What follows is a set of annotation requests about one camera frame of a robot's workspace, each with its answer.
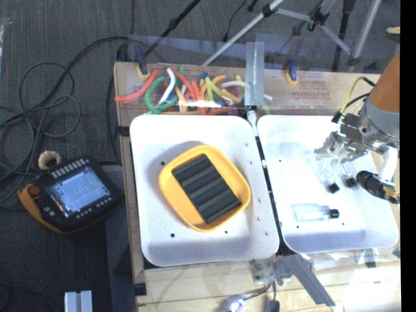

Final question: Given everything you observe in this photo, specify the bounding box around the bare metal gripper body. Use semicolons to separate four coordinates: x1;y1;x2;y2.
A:
331;112;400;157

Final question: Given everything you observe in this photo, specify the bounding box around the clear plastic bottle black cap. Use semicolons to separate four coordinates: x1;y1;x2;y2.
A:
291;203;340;222
317;156;341;195
338;161;359;189

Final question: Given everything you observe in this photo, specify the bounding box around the white plastic tray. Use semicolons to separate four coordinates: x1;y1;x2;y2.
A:
256;114;401;255
129;114;281;268

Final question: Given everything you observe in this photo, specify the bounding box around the black ribbed block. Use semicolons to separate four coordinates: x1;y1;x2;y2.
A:
171;153;242;225

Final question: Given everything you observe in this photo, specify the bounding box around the yellow square bowl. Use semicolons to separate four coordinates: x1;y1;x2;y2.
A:
158;144;252;233

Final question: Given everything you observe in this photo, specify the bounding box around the green flexible tube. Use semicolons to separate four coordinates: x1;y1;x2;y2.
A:
144;66;185;114

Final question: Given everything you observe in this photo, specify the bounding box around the red-orange flexible tube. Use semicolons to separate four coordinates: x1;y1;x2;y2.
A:
114;69;159;103

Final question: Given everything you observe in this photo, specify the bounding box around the black cylinder on white bracket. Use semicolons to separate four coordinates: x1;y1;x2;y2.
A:
355;146;401;205

